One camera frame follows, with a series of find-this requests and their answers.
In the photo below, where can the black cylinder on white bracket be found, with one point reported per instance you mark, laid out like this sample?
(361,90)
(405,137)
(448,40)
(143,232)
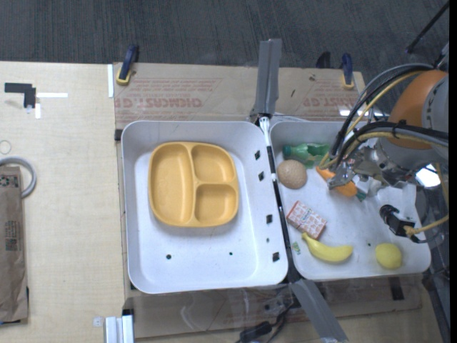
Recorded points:
(394,222)

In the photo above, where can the brown cardboard board red print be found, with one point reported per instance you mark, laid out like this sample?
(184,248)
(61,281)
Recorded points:
(200,95)

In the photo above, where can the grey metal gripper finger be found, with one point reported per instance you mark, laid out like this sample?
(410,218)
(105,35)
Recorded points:
(337,182)
(345,168)

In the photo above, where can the yellow lemon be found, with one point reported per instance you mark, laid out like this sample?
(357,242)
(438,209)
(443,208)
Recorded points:
(388,256)

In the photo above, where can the orange carrot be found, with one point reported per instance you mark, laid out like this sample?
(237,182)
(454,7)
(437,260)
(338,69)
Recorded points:
(348,189)

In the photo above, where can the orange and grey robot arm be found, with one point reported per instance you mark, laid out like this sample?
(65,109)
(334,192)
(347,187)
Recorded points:
(414,95)

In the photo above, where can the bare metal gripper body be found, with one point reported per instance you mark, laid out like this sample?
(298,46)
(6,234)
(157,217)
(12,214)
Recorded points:
(385,168)

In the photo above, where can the white plastic tray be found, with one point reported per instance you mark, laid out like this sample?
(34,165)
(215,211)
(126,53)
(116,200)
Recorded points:
(200,259)
(350,220)

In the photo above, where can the green plastic bottle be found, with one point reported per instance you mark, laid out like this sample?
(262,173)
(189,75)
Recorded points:
(300,151)

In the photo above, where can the brown paper bag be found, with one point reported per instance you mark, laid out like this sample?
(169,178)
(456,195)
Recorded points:
(12,248)

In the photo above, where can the yellow divided plate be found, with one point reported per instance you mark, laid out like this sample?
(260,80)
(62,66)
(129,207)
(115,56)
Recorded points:
(171,184)

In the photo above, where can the beige speckled ball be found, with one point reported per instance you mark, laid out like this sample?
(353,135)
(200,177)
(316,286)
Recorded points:
(292,174)

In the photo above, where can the yellow banana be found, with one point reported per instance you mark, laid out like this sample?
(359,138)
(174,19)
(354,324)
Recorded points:
(330,253)

